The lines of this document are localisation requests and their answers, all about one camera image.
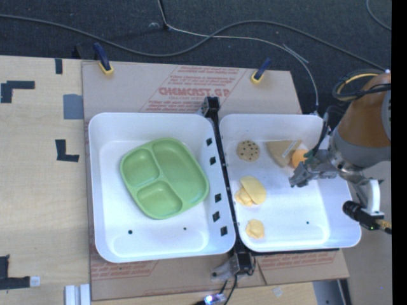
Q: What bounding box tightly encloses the small yellow lumpy toy food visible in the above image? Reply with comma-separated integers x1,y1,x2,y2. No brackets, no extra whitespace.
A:
244,218,266,240
234,187,254,207

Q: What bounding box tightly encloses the black cylinder on white bracket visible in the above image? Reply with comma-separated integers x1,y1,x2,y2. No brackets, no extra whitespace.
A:
341,177,386,231

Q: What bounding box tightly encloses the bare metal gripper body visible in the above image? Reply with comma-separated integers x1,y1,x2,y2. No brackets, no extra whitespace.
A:
305,149,369,186

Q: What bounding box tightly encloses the yellow bread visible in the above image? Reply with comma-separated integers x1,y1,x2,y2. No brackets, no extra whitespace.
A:
239,175,268,206

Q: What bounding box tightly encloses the white plastic tray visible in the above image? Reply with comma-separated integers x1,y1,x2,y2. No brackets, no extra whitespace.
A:
219,113,362,254
88,111,237,264

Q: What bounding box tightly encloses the orange ball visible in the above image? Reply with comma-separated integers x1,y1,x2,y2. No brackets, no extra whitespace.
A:
291,149,310,168

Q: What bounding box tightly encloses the tan wedge slice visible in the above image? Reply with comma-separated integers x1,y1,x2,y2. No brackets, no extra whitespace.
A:
265,139,303,168

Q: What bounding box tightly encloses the brown cardboard board red print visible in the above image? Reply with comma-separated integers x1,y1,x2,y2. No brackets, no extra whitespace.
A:
81,60,350,302

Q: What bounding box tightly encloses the brown chocolate chip biscuit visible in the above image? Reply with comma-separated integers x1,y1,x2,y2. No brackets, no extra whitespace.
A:
235,139,261,163

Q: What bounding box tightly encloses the green divided plate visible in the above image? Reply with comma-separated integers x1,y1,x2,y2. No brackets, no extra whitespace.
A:
119,137,210,220

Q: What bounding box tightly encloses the black block with thin wires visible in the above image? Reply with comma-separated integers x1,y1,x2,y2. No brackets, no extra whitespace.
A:
199,95,221,119
210,251,257,281

